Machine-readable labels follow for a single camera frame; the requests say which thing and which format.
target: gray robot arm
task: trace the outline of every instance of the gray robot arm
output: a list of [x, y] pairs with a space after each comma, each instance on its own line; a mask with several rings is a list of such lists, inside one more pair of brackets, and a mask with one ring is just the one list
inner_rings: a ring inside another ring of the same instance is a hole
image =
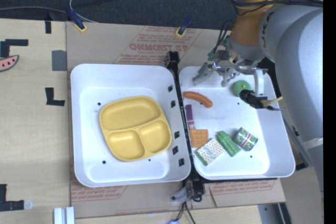
[[271, 7], [261, 21], [259, 43], [275, 63], [281, 95], [311, 157], [323, 197], [323, 8]]

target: black tape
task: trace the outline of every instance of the black tape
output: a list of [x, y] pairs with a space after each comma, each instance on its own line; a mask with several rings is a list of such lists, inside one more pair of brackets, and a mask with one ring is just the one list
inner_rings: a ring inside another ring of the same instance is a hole
[[45, 88], [46, 96], [47, 96], [47, 105], [58, 105], [64, 106], [65, 100], [54, 100], [54, 89], [53, 88]]
[[0, 212], [25, 209], [25, 201], [5, 201], [0, 202]]
[[5, 39], [5, 41], [0, 41], [0, 57], [9, 57], [10, 46], [28, 46], [28, 39]]
[[28, 39], [5, 39], [9, 46], [28, 46]]
[[45, 24], [46, 24], [46, 34], [51, 34], [51, 22], [46, 20]]
[[25, 209], [25, 201], [6, 201], [7, 184], [0, 184], [0, 212]]
[[0, 57], [9, 57], [9, 45], [4, 41], [0, 41]]
[[181, 158], [181, 159], [178, 160], [178, 165], [179, 166], [184, 165], [184, 158]]
[[7, 184], [0, 184], [0, 202], [6, 201], [6, 186]]
[[173, 148], [173, 155], [175, 155], [177, 152], [179, 152], [178, 146]]

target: white tray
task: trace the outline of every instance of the white tray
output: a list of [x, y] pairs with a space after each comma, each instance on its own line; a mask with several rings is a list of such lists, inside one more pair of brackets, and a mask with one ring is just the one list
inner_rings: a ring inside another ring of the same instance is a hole
[[[100, 109], [126, 97], [145, 95], [162, 108], [172, 131], [164, 152], [123, 162], [110, 152], [99, 125]], [[71, 72], [75, 174], [88, 187], [184, 180], [191, 171], [174, 79], [161, 66], [82, 64]]]
[[[206, 108], [197, 101], [184, 99], [183, 104], [192, 105], [193, 118], [197, 129], [208, 129], [209, 138], [216, 132], [225, 131], [234, 135], [240, 127], [258, 137], [251, 151], [241, 149], [234, 157], [222, 154], [205, 166], [194, 156], [197, 172], [209, 180], [276, 178], [290, 176], [295, 170], [295, 160], [287, 137], [281, 112], [266, 109], [254, 109], [242, 101], [233, 90], [239, 80], [246, 80], [254, 90], [252, 75], [238, 75], [226, 87], [220, 82], [222, 77], [213, 73], [206, 81], [193, 85], [200, 67], [185, 67], [179, 74], [181, 91], [195, 91], [212, 100], [213, 106]], [[264, 76], [264, 93], [269, 100], [275, 99], [275, 93], [269, 75]]]

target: toy sausage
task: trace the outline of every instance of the toy sausage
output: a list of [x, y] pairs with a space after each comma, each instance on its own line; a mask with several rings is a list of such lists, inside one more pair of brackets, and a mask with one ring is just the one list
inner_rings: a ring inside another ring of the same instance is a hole
[[207, 107], [207, 108], [211, 108], [212, 105], [213, 105], [212, 101], [208, 97], [205, 97], [204, 95], [202, 95], [200, 93], [197, 93], [197, 92], [185, 91], [183, 93], [183, 97], [188, 98], [188, 99], [196, 100], [196, 101], [204, 104], [205, 107]]

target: yellow plate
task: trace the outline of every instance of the yellow plate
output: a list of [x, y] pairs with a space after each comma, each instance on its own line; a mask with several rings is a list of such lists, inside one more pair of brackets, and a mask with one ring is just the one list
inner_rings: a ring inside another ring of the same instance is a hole
[[166, 150], [172, 143], [168, 121], [159, 104], [147, 96], [120, 99], [99, 113], [105, 141], [122, 161], [136, 161]]

